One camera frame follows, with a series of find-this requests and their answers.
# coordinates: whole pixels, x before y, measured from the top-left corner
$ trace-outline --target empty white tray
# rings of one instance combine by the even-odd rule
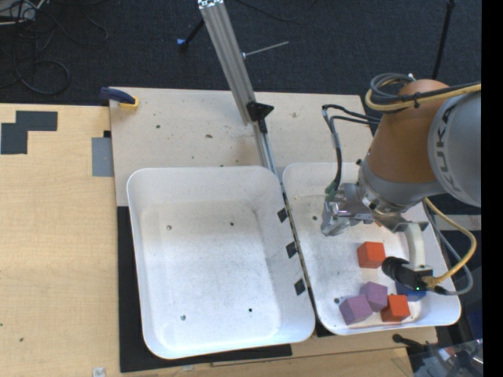
[[[299,256],[287,250],[294,238],[272,172],[141,169],[127,195],[143,335],[155,355],[176,359],[312,334],[314,311]]]
[[[344,163],[342,170],[342,183],[356,182],[357,165]],[[384,243],[387,256],[404,259],[408,259],[409,249],[404,233],[394,234],[376,223],[350,226],[337,236],[321,233],[325,188],[335,174],[334,163],[294,163],[283,173],[285,191],[321,323],[338,335],[455,323],[461,315],[459,298],[427,292],[421,300],[409,302],[411,315],[401,323],[384,323],[380,313],[374,313],[360,323],[346,325],[339,304],[345,298],[357,295],[364,283],[371,280],[386,285],[388,294],[396,294],[395,282],[380,267],[360,268],[357,247],[366,240],[380,241]],[[420,204],[403,216],[409,221],[427,221]],[[444,274],[447,271],[446,263],[430,225],[423,231],[423,238],[426,263],[433,267],[434,276]],[[449,291],[454,290],[450,278],[442,286]]]

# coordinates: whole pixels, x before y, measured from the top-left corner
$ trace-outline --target blue and yellow clamp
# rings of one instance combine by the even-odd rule
[[[108,99],[110,101],[119,102],[120,108],[136,109],[138,107],[138,98],[121,90],[108,88],[106,86],[100,89],[100,99]]]

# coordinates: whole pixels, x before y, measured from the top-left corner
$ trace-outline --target yellow cable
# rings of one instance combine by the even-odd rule
[[[456,97],[458,95],[463,95],[465,93],[480,91],[481,89],[482,89],[482,84],[479,83],[474,86],[467,86],[465,88],[460,88],[459,90],[440,93],[439,95],[434,95],[431,97],[420,97],[420,98],[417,98],[416,100],[411,100],[411,101],[407,101],[407,102],[399,101],[395,104],[374,104],[371,101],[372,90],[368,90],[367,94],[365,95],[365,103],[371,109],[378,110],[380,112],[389,112],[389,111],[394,111],[397,109],[408,108],[408,107],[414,105],[416,102],[418,104],[422,104],[422,103],[428,102],[428,101],[436,101],[438,99],[447,99],[449,97]]]
[[[470,249],[468,252],[464,255],[464,257],[451,269],[449,269],[446,273],[444,273],[441,276],[426,276],[424,277],[424,282],[426,282],[427,286],[429,288],[433,288],[436,285],[442,283],[444,280],[446,280],[449,276],[454,275],[457,271],[465,265],[468,260],[474,255],[475,249],[477,248],[477,239],[471,233],[469,230],[463,228],[463,226],[457,224],[455,221],[452,219],[448,218],[442,211],[440,211],[431,201],[430,199],[424,198],[424,202],[435,212],[441,219],[443,219],[445,222],[451,224],[454,228],[459,230],[460,232],[464,233],[472,242],[472,245],[470,246]]]

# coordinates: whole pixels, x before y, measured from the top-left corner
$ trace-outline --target aluminum extrusion bar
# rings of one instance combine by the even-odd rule
[[[255,94],[224,1],[198,0],[197,2],[243,123],[245,126],[253,123],[263,166],[277,175],[267,132],[262,132],[259,124],[252,122],[248,113],[247,104],[256,102]]]

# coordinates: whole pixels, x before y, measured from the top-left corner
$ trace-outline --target black pole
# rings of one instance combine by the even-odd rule
[[[440,60],[442,59],[443,47],[446,44],[447,29],[449,28],[450,14],[452,13],[455,5],[456,0],[449,0],[447,2],[446,18],[443,21],[442,37],[440,39],[439,51],[437,52],[437,60],[435,62],[435,68],[433,69],[433,76],[432,76],[433,79],[437,79],[437,74],[439,73]]]
[[[196,36],[197,32],[203,27],[204,25],[204,20],[199,21],[198,25],[193,29],[193,31],[190,33],[190,35],[187,37],[187,39],[179,39],[178,44],[180,45],[180,48],[182,50],[187,50],[189,47],[190,42],[194,39]]]

